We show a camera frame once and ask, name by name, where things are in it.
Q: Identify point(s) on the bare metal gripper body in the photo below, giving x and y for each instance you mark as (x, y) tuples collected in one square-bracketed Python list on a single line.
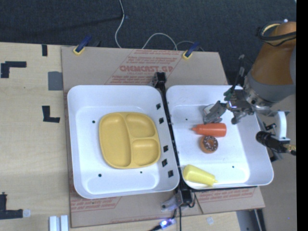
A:
[(243, 102)]

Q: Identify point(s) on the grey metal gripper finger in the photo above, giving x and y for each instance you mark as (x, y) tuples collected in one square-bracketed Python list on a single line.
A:
[(214, 113), (238, 117)]

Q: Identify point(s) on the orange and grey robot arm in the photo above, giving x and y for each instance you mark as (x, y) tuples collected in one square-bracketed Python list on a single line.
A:
[(272, 66)]

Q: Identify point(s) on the orange squeeze bottle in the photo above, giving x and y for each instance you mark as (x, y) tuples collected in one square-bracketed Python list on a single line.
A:
[(213, 130)]

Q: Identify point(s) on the chocolate frosted doughnut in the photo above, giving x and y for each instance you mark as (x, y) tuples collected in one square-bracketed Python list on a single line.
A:
[(209, 144)]

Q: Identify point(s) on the white plastic tray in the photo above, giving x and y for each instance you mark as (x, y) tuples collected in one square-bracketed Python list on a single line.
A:
[(238, 157), (86, 138)]

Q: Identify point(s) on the thin black rod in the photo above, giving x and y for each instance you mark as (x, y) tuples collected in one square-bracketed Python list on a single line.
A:
[(171, 129)]

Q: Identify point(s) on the yellow squeeze bottle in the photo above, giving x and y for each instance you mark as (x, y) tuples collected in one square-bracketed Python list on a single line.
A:
[(196, 175)]

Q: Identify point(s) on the yellow divided plate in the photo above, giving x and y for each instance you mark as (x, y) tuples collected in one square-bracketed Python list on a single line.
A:
[(120, 138)]

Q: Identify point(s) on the brown cardboard board red print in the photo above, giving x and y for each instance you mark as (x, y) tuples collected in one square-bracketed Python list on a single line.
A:
[(96, 66)]

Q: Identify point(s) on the black cylinder on white bracket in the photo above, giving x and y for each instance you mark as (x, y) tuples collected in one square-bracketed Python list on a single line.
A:
[(272, 139)]

